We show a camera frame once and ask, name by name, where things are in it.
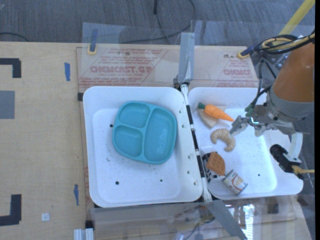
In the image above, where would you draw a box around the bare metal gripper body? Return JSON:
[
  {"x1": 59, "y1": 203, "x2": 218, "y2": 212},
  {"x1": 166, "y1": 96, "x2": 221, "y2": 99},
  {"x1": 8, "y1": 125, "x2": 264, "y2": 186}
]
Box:
[{"x1": 248, "y1": 104, "x2": 304, "y2": 136}]

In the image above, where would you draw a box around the tan croissant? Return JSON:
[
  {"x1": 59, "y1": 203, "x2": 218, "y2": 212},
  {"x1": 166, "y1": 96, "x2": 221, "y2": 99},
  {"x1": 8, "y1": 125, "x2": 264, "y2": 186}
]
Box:
[{"x1": 209, "y1": 127, "x2": 237, "y2": 153}]

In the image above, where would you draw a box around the orange carrot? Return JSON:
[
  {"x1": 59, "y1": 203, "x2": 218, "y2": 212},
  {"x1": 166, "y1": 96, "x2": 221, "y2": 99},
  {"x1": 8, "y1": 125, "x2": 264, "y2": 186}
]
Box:
[{"x1": 197, "y1": 102, "x2": 235, "y2": 123}]

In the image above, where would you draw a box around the white plastic tray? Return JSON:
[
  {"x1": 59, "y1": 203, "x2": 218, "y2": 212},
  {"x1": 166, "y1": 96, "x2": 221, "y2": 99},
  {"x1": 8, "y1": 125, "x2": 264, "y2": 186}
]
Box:
[
  {"x1": 82, "y1": 85, "x2": 204, "y2": 208},
  {"x1": 187, "y1": 86, "x2": 305, "y2": 201}
]

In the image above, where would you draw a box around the beige bread slice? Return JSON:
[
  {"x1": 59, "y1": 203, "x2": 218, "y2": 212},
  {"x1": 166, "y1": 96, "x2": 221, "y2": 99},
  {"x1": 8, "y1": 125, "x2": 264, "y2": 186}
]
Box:
[{"x1": 197, "y1": 105, "x2": 227, "y2": 129}]

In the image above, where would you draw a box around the orange waffle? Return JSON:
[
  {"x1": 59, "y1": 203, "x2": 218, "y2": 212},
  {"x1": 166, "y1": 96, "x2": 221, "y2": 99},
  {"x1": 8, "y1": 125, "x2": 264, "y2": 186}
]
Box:
[{"x1": 205, "y1": 151, "x2": 227, "y2": 177}]

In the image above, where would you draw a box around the small white can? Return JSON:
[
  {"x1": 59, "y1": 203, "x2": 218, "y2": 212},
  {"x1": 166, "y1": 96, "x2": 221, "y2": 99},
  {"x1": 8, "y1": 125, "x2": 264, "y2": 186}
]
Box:
[{"x1": 222, "y1": 169, "x2": 249, "y2": 196}]

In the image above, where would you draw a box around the black and white carton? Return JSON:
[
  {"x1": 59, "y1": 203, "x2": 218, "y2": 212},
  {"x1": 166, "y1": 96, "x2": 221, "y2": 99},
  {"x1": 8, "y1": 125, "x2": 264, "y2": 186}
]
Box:
[{"x1": 200, "y1": 152, "x2": 223, "y2": 184}]

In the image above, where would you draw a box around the blue divided plate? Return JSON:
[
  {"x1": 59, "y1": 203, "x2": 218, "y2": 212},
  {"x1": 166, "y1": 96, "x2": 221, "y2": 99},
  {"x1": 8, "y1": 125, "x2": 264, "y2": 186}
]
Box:
[{"x1": 111, "y1": 100, "x2": 179, "y2": 166}]

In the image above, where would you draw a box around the brown cardboard board red print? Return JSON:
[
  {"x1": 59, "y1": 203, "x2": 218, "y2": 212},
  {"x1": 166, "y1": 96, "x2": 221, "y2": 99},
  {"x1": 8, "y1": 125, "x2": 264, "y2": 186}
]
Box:
[{"x1": 75, "y1": 46, "x2": 298, "y2": 223}]

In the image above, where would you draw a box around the black cylinder on white bracket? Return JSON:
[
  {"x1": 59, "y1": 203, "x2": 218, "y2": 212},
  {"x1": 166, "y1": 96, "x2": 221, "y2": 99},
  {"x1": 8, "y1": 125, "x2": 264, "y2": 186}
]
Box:
[{"x1": 269, "y1": 131, "x2": 304, "y2": 174}]

